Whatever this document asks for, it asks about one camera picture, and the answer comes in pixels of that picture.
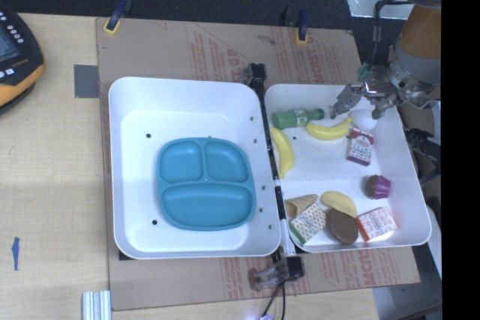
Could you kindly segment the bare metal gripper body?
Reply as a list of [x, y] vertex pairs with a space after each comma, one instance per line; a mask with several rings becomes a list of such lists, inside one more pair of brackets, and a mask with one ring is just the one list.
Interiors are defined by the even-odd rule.
[[388, 65], [374, 65], [365, 62], [360, 68], [362, 94], [370, 101], [374, 98], [388, 98], [396, 106], [408, 103], [423, 109], [430, 101], [429, 94], [435, 85], [416, 79], [397, 62]]

